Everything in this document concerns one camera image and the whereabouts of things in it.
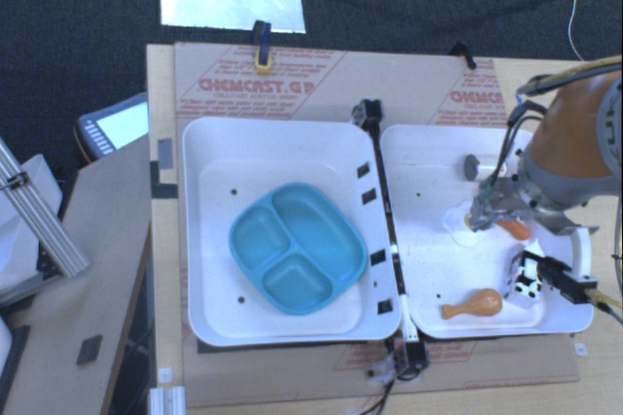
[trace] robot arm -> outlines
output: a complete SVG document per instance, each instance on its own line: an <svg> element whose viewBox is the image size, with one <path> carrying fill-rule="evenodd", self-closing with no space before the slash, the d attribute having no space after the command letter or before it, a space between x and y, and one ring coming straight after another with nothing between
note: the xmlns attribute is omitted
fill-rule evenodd
<svg viewBox="0 0 623 415"><path fill-rule="evenodd" d="M572 302L589 302L587 289L594 289L597 282L586 273L590 250L587 264L583 257L581 242L588 238L588 229L573 223L565 211L596 196L621 195L621 58L615 63L613 58L604 61L601 69L595 62L587 70L580 67L559 78L536 78L518 91L544 93L538 81L545 82L545 91L560 88L548 109L525 101L513 111L497 168L480 184L467 218L473 231L500 221L534 219L556 235L571 235L573 268L545 258L539 262L539 272ZM542 114L542 119L526 117L529 111ZM521 151L517 172L499 177L501 165L514 152L514 135L528 118L541 122Z"/></svg>

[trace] wooden table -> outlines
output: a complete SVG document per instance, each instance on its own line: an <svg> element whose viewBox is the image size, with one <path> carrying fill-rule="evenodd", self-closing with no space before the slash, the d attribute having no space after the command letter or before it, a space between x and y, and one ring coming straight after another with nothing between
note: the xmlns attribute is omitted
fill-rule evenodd
<svg viewBox="0 0 623 415"><path fill-rule="evenodd" d="M535 74L553 73L574 65L569 61L494 59L506 111L515 105L515 90ZM150 156L158 161L159 141L175 136L176 94L174 87L174 50L171 46L148 47L148 94L150 104ZM547 103L551 96L538 100ZM173 158L176 143L173 140ZM160 170L162 184L177 183L176 161ZM586 225L600 225L593 236L593 274L608 295L618 295L614 274L612 244L616 200L600 198L587 208L571 214ZM183 384L183 353L179 272L179 226L176 199L154 199L152 229L155 272L156 362L165 375L159 386L169 388ZM620 364L623 359L623 330L613 318L596 313L591 326L576 335L573 343L586 349L586 356L576 358L579 383L500 387L443 393L418 393L391 396L386 414L447 413L451 414L547 414L552 413L618 413L623 403L620 389ZM354 414L373 404L375 398L352 397L312 401L260 403L212 408L189 408L199 414Z"/></svg>
<svg viewBox="0 0 623 415"><path fill-rule="evenodd" d="M63 225L91 266L7 317L30 331L6 415L108 413L149 253L147 154L143 137L80 171ZM98 353L77 364L92 338Z"/></svg>

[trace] aluminum frame rail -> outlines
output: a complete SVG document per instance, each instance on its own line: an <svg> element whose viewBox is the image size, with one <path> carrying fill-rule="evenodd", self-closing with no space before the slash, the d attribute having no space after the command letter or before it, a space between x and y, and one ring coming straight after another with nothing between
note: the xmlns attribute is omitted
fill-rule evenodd
<svg viewBox="0 0 623 415"><path fill-rule="evenodd" d="M18 160L2 138L0 138L0 191L9 197L64 277L75 277L89 266L89 259L75 246L58 217L42 199L36 186L21 169Z"/></svg>

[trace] white cable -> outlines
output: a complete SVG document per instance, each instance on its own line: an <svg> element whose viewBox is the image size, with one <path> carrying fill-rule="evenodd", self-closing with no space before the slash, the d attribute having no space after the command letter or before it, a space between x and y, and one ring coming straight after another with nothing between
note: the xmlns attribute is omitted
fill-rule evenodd
<svg viewBox="0 0 623 415"><path fill-rule="evenodd" d="M577 48L575 48L575 44L573 44L573 36L571 35L571 27L573 26L573 20L575 19L576 7L577 7L577 0L573 0L573 7L571 9L571 17L568 20L567 36L568 36L568 41L571 44L571 48L573 49L573 52L575 53L575 56L578 57L580 61L586 61L584 57L580 54L580 52L577 50Z"/></svg>

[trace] orange toy carrot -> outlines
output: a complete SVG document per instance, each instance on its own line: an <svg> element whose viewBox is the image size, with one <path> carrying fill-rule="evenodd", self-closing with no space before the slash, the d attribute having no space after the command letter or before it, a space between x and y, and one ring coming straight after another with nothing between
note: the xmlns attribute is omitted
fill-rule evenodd
<svg viewBox="0 0 623 415"><path fill-rule="evenodd" d="M530 238L530 230L519 219L513 219L512 221L499 219L496 223L510 233L516 240L523 241Z"/></svg>

